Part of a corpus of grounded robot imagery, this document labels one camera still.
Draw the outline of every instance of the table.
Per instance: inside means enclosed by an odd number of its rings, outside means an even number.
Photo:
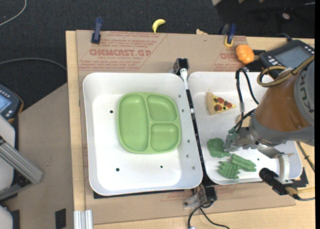
[[[314,40],[301,39],[314,45]],[[255,50],[271,50],[286,43],[285,38],[247,37],[247,42]],[[66,55],[68,68],[68,95],[70,116],[70,141],[73,182],[73,205],[75,211],[86,210],[84,167],[81,134],[81,113],[79,107],[79,79],[77,65],[77,36],[75,31],[66,32]],[[314,161],[314,147],[304,145],[306,152]],[[315,175],[305,160],[302,161],[309,179],[308,187],[315,186]],[[314,192],[304,193],[303,197],[312,197]],[[237,212],[209,214],[215,223],[230,228],[315,228],[315,201],[299,201],[295,206],[245,210]],[[187,216],[108,223],[95,225],[95,229],[153,228],[182,229],[187,228]],[[203,215],[192,217],[192,225],[199,229],[212,228]]]

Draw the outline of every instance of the black carpet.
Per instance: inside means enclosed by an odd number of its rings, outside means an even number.
[[[93,30],[103,18],[102,30],[151,32],[159,18],[166,23],[159,33],[195,34],[200,29],[218,34],[228,23],[237,25],[236,35],[315,38],[315,0],[27,0],[24,12],[0,26],[0,63],[18,58],[43,58],[66,66],[67,30]],[[0,0],[0,24],[17,14],[24,0]],[[291,21],[281,21],[284,8],[294,7]],[[252,10],[270,9],[250,12]],[[31,106],[67,82],[66,72],[44,61],[0,64],[0,82],[11,87]]]

